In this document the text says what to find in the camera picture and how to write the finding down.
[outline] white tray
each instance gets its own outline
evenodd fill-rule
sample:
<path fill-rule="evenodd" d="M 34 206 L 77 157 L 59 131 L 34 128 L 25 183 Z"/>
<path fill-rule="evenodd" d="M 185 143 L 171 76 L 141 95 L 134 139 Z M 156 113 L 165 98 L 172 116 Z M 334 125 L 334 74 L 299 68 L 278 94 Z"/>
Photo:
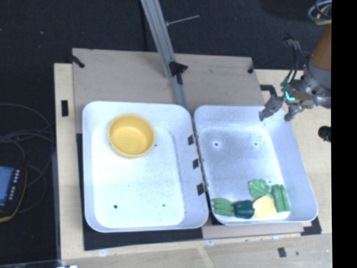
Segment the white tray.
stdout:
<path fill-rule="evenodd" d="M 146 155 L 126 159 L 111 148 L 107 130 L 122 114 L 154 128 Z M 174 104 L 91 102 L 83 110 L 85 218 L 99 232 L 201 227 L 206 195 L 189 112 Z"/>
<path fill-rule="evenodd" d="M 226 225 L 308 222 L 317 204 L 292 126 L 281 109 L 259 119 L 256 106 L 202 106 L 194 113 L 197 142 L 210 199 L 253 200 L 248 181 L 264 179 L 269 186 L 284 184 L 290 213 L 244 219 L 215 214 Z"/>

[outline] bowl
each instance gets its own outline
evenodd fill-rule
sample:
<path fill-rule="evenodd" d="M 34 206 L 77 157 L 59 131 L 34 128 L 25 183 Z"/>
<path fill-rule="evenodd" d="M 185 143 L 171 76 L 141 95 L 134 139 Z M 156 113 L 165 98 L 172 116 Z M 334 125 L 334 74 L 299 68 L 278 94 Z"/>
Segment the bowl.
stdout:
<path fill-rule="evenodd" d="M 114 151 L 123 157 L 134 158 L 151 151 L 155 144 L 155 131 L 143 117 L 124 114 L 111 121 L 108 138 Z"/>

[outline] teal light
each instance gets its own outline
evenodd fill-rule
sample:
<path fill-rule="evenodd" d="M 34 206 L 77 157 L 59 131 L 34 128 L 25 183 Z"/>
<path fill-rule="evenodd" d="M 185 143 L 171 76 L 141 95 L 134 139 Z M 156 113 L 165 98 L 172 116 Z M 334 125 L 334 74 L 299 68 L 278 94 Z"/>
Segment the teal light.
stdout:
<path fill-rule="evenodd" d="M 286 99 L 289 100 L 289 101 L 294 101 L 295 100 L 295 97 L 290 97 L 288 92 L 285 92 L 285 96 L 286 96 Z"/>

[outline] black clip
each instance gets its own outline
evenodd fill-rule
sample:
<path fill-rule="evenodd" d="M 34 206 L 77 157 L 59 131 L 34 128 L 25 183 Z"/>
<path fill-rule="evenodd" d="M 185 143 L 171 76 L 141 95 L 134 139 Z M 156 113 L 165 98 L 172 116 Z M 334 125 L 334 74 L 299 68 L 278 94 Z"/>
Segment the black clip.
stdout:
<path fill-rule="evenodd" d="M 176 76 L 177 83 L 183 84 L 183 82 L 182 82 L 182 74 L 189 67 L 187 65 L 179 64 L 179 63 L 177 63 L 175 61 L 170 62 L 168 65 L 170 67 L 172 76 Z"/>

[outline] wooden table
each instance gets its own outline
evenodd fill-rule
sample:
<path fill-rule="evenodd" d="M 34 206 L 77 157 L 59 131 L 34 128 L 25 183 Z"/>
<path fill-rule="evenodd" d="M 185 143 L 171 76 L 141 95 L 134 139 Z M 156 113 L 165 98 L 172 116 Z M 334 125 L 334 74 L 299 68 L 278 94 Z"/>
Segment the wooden table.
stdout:
<path fill-rule="evenodd" d="M 160 61 L 156 53 L 123 51 L 110 52 L 110 54 L 119 55 L 124 59 L 130 57 L 126 63 L 133 65 L 137 65 L 136 59 L 143 59 L 143 57 L 153 60 L 154 66 L 149 63 L 142 65 L 142 68 L 139 66 L 136 71 L 140 72 L 144 69 L 142 74 L 147 75 L 153 70 L 160 75 L 160 69 L 157 67 Z M 193 75 L 197 76 L 200 76 L 200 70 L 207 70 L 204 67 L 207 60 L 211 65 L 210 72 L 221 70 L 225 72 L 224 76 L 229 76 L 227 71 L 236 73 L 242 67 L 249 67 L 251 63 L 250 58 L 177 55 L 178 62 L 192 63 L 192 72 L 195 73 Z M 79 265 L 86 268 L 118 267 L 118 265 L 120 267 L 224 268 L 237 267 L 237 264 L 239 267 L 330 267 L 332 265 L 331 143 L 324 142 L 317 134 L 321 126 L 331 125 L 331 112 L 321 107 L 299 113 L 291 122 L 319 206 L 318 219 L 322 228 L 321 234 L 301 236 L 301 229 L 308 228 L 311 223 L 298 223 L 285 229 L 276 226 L 237 228 L 234 237 L 229 231 L 225 231 L 224 227 L 219 232 L 205 227 L 208 234 L 203 240 L 84 251 L 75 139 L 78 132 L 76 129 L 78 120 L 75 116 L 76 110 L 78 111 L 75 101 L 78 97 L 74 89 L 77 82 L 74 78 L 75 66 L 77 65 L 54 65 L 61 259 L 64 265 Z M 253 77 L 250 77 L 253 78 L 250 87 L 256 87 L 257 84 L 272 84 L 279 89 L 279 84 L 286 74 L 285 70 L 255 70 Z M 163 83 L 167 82 L 164 77 L 162 79 Z M 195 81 L 194 77 L 191 80 L 192 83 L 199 84 L 199 80 Z M 245 91 L 244 83 L 240 90 Z M 192 100 L 190 104 L 195 102 L 194 107 L 198 105 L 197 101 L 199 102 L 202 94 L 197 91 L 196 93 L 193 97 L 193 93 L 188 92 L 187 97 L 189 103 Z M 267 98 L 268 93 L 262 92 L 256 102 L 261 104 Z M 215 98 L 214 102 L 220 103 L 220 100 Z M 68 104 L 67 114 L 62 112 L 63 101 Z"/>

